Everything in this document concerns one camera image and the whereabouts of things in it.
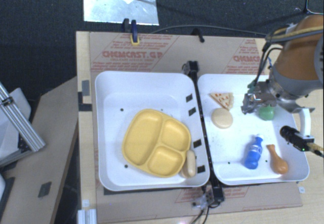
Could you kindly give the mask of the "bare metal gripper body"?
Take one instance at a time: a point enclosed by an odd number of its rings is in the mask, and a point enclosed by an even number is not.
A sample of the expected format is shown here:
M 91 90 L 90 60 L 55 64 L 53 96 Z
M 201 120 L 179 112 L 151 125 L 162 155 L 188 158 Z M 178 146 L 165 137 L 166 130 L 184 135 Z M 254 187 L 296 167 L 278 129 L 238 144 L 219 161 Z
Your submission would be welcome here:
M 254 101 L 265 102 L 265 107 L 276 107 L 277 105 L 287 103 L 279 93 L 271 93 L 268 83 L 250 83 L 249 94 L 254 95 Z

